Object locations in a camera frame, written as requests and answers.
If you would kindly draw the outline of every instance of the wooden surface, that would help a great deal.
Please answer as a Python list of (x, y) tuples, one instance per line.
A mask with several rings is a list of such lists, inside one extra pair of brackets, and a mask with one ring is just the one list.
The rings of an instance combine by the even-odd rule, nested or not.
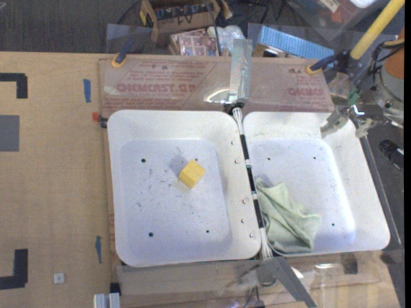
[[(0, 308), (92, 307), (94, 294), (109, 292), (103, 131), (91, 121), (92, 112), (100, 109), (98, 60), (106, 57), (0, 53), (0, 72), (25, 73), (29, 92), (28, 99), (16, 99), (15, 83), (0, 82), (0, 114), (20, 116), (20, 151), (0, 152), (0, 277), (12, 274), (14, 250), (28, 249), (28, 283), (1, 290)], [(91, 81), (90, 103), (85, 102), (83, 79)], [(97, 236), (102, 263), (95, 249)], [(304, 285), (312, 286), (319, 307), (399, 307), (387, 267), (378, 256), (369, 261), (373, 272), (364, 272), (370, 275), (365, 284), (361, 277), (333, 284), (336, 278), (331, 277), (331, 287), (308, 278)], [(292, 263), (304, 269), (299, 261)], [(54, 285), (54, 273), (65, 273), (65, 283)], [(290, 303), (283, 290), (277, 292), (267, 294), (267, 303), (304, 307)]]

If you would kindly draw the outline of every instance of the yellow tube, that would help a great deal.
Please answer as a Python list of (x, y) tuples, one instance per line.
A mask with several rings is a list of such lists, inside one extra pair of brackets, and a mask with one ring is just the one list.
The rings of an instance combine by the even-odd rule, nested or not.
[(388, 3), (351, 51), (350, 55), (353, 59), (359, 60), (362, 57), (404, 4), (405, 0), (391, 0)]

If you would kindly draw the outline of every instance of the yellow block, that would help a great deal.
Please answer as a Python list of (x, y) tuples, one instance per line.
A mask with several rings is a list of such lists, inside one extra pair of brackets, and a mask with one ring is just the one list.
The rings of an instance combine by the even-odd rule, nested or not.
[(188, 162), (184, 169), (180, 172), (179, 179), (188, 187), (193, 188), (205, 171), (206, 170), (200, 164), (194, 160), (190, 160), (190, 162)]

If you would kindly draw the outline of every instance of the towel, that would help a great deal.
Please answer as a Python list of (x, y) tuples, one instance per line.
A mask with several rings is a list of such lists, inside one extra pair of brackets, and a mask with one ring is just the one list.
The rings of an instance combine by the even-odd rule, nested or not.
[(321, 216), (294, 202), (284, 183), (268, 187), (258, 178), (256, 186), (272, 248), (284, 253), (313, 251)]

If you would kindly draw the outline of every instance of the gray strip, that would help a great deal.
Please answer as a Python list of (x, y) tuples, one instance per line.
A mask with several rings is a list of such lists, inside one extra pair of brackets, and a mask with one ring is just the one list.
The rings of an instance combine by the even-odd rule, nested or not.
[(20, 150), (20, 116), (0, 115), (0, 151)]

